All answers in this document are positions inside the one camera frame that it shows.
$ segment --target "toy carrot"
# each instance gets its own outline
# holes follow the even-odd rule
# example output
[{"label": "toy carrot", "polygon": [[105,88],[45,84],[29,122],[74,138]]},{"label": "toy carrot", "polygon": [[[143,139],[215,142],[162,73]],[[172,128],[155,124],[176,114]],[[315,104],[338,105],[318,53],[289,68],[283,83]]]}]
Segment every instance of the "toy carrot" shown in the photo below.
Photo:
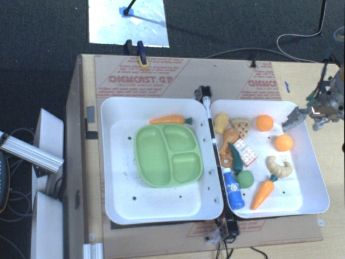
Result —
[{"label": "toy carrot", "polygon": [[275,175],[271,175],[269,180],[263,182],[254,199],[254,203],[252,205],[253,210],[257,209],[263,203],[263,201],[273,192],[273,183],[277,180],[278,178]]},{"label": "toy carrot", "polygon": [[184,119],[181,115],[170,115],[150,121],[150,124],[161,124],[161,123],[175,123],[175,124],[192,124],[192,118]]}]

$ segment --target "green ball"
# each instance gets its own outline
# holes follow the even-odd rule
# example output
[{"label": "green ball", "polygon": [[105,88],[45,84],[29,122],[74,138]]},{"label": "green ball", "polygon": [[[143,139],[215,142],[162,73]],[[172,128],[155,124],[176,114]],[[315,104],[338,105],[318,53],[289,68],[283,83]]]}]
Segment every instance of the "green ball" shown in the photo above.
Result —
[{"label": "green ball", "polygon": [[239,188],[249,188],[254,183],[254,176],[251,171],[241,171],[238,173],[236,181],[238,182]]}]

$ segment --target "blue bottle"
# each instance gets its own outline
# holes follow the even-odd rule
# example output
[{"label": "blue bottle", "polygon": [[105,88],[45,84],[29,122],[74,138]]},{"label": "blue bottle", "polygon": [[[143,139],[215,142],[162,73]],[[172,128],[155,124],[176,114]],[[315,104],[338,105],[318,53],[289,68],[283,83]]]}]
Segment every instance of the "blue bottle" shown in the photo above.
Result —
[{"label": "blue bottle", "polygon": [[236,210],[244,207],[244,201],[237,181],[232,177],[230,168],[223,169],[227,199],[231,209]]}]

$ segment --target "pizza slice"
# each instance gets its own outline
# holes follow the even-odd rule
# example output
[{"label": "pizza slice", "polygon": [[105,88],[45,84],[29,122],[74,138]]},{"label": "pizza slice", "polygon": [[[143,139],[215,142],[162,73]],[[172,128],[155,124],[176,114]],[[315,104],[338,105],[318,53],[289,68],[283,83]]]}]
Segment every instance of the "pizza slice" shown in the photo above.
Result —
[{"label": "pizza slice", "polygon": [[239,136],[244,140],[250,127],[250,121],[244,118],[235,118],[230,120],[230,124],[238,131]]}]

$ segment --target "orange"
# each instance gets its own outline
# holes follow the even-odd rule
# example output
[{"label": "orange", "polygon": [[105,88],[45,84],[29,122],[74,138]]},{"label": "orange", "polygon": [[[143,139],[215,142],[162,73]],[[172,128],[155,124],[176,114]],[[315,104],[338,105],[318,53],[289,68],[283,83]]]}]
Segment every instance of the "orange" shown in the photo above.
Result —
[{"label": "orange", "polygon": [[286,152],[293,146],[292,138],[289,135],[282,134],[275,140],[275,146],[279,151]]},{"label": "orange", "polygon": [[260,115],[257,119],[257,127],[262,132],[267,132],[273,127],[273,119],[268,115]]}]

